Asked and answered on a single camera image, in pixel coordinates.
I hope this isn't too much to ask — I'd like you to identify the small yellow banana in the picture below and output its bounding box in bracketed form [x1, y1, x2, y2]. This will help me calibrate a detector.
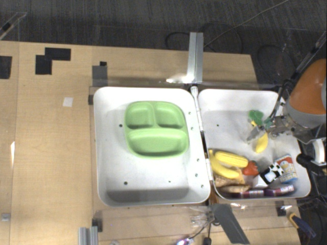
[250, 120, 269, 154]

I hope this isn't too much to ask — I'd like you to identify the white plastic tray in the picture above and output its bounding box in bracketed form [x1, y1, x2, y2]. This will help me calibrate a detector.
[92, 86, 212, 208]
[198, 88, 312, 201]

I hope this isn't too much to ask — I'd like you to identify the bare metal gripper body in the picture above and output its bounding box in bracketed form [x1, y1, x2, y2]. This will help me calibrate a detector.
[265, 115, 299, 137]

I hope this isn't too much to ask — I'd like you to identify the black cylinder on white bracket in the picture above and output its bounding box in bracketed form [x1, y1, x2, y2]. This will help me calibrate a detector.
[296, 138, 327, 168]

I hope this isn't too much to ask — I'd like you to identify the black and white carton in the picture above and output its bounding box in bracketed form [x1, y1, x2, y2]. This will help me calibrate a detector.
[260, 162, 285, 185]

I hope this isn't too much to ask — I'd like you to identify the brown biscuit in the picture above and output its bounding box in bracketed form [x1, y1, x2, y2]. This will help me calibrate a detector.
[219, 184, 251, 194]

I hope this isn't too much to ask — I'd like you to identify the green broccoli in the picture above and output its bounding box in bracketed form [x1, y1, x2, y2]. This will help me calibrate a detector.
[248, 109, 264, 125]

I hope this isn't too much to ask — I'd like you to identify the tan bread slice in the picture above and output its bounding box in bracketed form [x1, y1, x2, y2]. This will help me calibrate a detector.
[214, 171, 246, 188]

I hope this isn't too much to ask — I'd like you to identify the white can with blue label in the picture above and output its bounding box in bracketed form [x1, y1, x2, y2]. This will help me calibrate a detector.
[274, 154, 298, 184]

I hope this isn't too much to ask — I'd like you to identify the large yellow banana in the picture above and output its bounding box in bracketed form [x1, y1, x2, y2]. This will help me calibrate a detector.
[208, 149, 241, 180]

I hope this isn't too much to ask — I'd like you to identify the purple packet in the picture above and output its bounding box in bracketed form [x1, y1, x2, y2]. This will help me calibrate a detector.
[229, 189, 265, 199]
[264, 184, 295, 197]

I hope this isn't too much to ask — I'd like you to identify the yellow corn cob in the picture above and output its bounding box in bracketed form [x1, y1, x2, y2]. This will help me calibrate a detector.
[214, 150, 249, 168]

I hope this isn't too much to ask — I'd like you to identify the thin black and white rod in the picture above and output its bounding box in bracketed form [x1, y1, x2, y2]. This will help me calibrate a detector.
[190, 85, 214, 188]

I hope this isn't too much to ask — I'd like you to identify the green divided plate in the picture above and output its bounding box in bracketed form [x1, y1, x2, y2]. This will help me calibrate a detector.
[124, 101, 190, 159]

